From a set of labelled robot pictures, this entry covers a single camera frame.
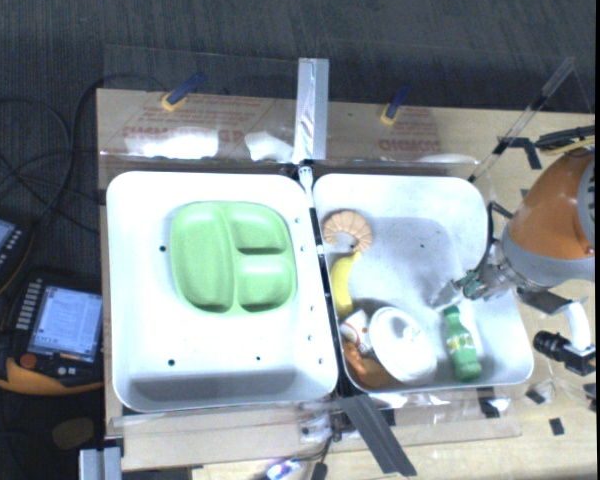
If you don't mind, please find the black cylinder on white bracket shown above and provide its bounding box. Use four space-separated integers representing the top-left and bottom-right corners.
532 298 597 377

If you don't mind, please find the white bowl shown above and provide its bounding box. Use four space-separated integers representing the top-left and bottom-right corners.
368 306 439 385

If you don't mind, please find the white plastic tray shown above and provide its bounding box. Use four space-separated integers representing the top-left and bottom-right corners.
311 172 535 396
105 170 340 414

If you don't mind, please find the green divided plate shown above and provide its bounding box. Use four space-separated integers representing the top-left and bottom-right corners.
168 200 299 315

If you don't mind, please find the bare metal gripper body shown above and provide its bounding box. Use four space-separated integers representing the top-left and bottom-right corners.
460 253 520 302

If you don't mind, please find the green plastic bottle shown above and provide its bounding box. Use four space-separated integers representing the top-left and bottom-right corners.
441 305 483 383

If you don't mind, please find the tan toy croissant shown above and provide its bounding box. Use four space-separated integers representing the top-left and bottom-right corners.
321 209 375 251

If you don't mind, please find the yellow banana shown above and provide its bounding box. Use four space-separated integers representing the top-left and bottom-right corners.
329 250 363 320

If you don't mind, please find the brown toy bread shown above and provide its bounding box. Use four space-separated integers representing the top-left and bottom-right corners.
342 340 397 391

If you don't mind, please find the white can with red print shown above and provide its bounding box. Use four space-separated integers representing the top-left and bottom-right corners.
339 309 374 355

